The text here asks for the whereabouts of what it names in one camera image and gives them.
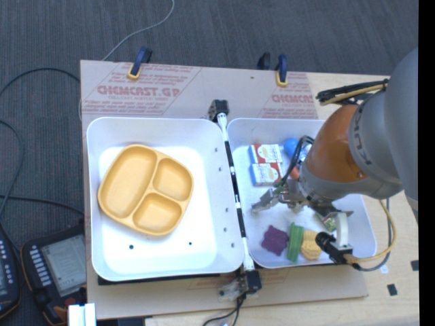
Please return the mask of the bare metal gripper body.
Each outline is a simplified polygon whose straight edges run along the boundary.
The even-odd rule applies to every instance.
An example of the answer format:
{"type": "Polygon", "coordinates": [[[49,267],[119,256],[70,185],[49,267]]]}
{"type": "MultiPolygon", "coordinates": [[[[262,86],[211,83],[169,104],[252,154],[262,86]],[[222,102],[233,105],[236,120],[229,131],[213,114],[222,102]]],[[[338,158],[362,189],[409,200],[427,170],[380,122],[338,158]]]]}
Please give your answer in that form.
{"type": "Polygon", "coordinates": [[[282,190],[279,192],[278,201],[287,204],[289,208],[295,209],[297,206],[308,206],[317,214],[325,218],[334,218],[339,214],[344,214],[346,217],[352,216],[353,211],[342,211],[337,209],[332,201],[322,197],[306,196],[300,189],[301,183],[294,179],[288,179],[282,190]]]}

